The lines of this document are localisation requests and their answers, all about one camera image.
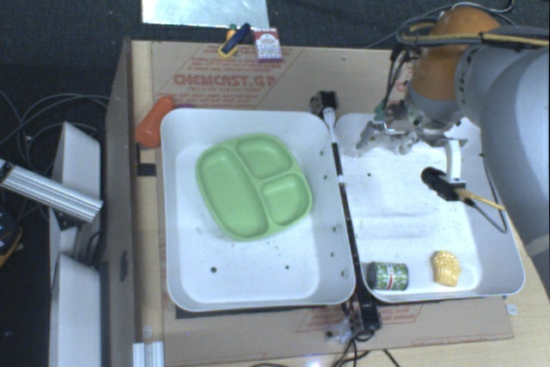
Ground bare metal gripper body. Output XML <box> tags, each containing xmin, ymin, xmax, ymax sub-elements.
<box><xmin>374</xmin><ymin>101</ymin><xmax>457</xmax><ymax>148</ymax></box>

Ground thin black and white rod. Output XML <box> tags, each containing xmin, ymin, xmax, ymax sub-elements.
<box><xmin>324</xmin><ymin>107</ymin><xmax>367</xmax><ymax>306</ymax></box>

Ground white plastic tray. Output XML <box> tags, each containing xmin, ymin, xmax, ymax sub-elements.
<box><xmin>333</xmin><ymin>112</ymin><xmax>526</xmax><ymax>304</ymax></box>
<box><xmin>160</xmin><ymin>107</ymin><xmax>357</xmax><ymax>313</ymax></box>

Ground yellow ridged toy food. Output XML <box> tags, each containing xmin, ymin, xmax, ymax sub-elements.
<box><xmin>431</xmin><ymin>250</ymin><xmax>462</xmax><ymax>285</ymax></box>

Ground green can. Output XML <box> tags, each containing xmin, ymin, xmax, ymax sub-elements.
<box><xmin>365</xmin><ymin>260</ymin><xmax>409</xmax><ymax>292</ymax></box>

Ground red and white carton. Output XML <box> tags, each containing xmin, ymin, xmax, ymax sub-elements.
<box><xmin>253</xmin><ymin>28</ymin><xmax>284</xmax><ymax>64</ymax></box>

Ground green divided plate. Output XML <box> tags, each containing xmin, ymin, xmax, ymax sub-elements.
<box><xmin>195</xmin><ymin>132</ymin><xmax>314</xmax><ymax>242</ymax></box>

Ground brown cardboard board, red print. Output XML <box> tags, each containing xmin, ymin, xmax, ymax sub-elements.
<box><xmin>107</xmin><ymin>38</ymin><xmax>515</xmax><ymax>367</ymax></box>

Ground blue and yellow toy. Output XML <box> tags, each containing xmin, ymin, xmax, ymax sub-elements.
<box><xmin>217</xmin><ymin>22</ymin><xmax>252</xmax><ymax>58</ymax></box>

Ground orange carrot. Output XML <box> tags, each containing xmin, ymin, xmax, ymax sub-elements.
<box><xmin>135</xmin><ymin>95</ymin><xmax>177</xmax><ymax>148</ymax></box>

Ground black block with thin wires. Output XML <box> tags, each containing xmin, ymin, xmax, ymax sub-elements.
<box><xmin>309</xmin><ymin>89</ymin><xmax>340</xmax><ymax>117</ymax></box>
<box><xmin>350</xmin><ymin>291</ymin><xmax>383</xmax><ymax>334</ymax></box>

